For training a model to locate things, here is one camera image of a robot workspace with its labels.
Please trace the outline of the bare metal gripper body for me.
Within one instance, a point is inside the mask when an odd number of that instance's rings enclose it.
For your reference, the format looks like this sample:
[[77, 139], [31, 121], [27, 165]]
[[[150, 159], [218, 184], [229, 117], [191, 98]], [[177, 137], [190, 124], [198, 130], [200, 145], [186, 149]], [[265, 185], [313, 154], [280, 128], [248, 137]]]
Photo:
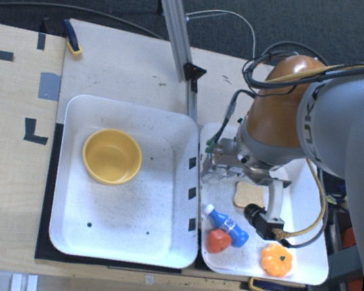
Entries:
[[221, 139], [212, 151], [210, 169], [225, 177], [246, 177], [253, 183], [268, 185], [272, 166], [255, 157], [252, 152], [234, 139]]

